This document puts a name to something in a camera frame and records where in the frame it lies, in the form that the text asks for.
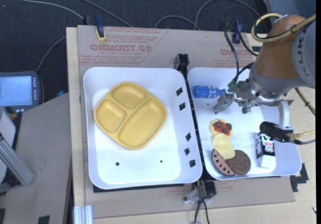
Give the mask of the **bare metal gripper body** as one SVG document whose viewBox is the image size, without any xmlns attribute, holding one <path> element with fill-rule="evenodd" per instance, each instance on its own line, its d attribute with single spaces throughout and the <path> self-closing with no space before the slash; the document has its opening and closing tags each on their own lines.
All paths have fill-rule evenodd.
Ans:
<svg viewBox="0 0 321 224">
<path fill-rule="evenodd" d="M 277 106 L 281 102 L 280 95 L 270 93 L 256 81 L 238 81 L 233 90 L 234 101 L 241 107 Z"/>
</svg>

